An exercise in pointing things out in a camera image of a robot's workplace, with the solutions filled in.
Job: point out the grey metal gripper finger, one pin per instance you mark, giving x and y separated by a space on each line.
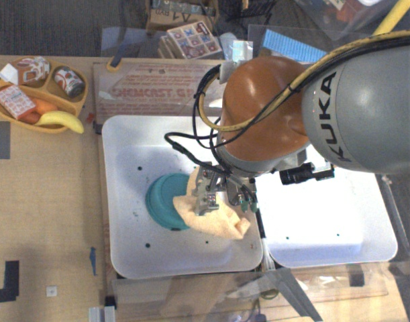
207 204
233 193

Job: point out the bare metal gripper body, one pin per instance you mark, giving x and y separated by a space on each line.
209 181

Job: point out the pale yellow cloth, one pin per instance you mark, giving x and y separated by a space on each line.
221 221

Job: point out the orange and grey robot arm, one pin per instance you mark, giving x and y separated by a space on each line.
359 112

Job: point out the teal bowl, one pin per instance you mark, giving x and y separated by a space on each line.
161 200

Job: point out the white plastic tray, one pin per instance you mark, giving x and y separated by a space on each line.
325 220
141 213

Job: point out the thin black and white rod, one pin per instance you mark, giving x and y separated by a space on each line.
268 253

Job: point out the brown cardboard board red print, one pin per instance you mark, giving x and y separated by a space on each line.
141 89

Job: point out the printed game box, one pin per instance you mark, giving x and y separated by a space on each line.
194 42

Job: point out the yellow banana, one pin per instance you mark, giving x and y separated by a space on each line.
62 119

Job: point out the yellow divided plate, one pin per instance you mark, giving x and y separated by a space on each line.
60 104

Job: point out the brown cardboard box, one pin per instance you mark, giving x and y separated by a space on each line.
167 15

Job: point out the red and white can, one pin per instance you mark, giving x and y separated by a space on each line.
68 82

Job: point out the small white square tile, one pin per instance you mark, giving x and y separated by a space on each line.
51 291

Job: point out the orange carrot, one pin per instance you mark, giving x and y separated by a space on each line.
45 106

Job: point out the red and white packet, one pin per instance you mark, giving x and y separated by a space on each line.
15 102

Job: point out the white and brown carton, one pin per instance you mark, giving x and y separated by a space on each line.
28 70

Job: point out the black cylinder on white bracket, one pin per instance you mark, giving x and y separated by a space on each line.
297 174

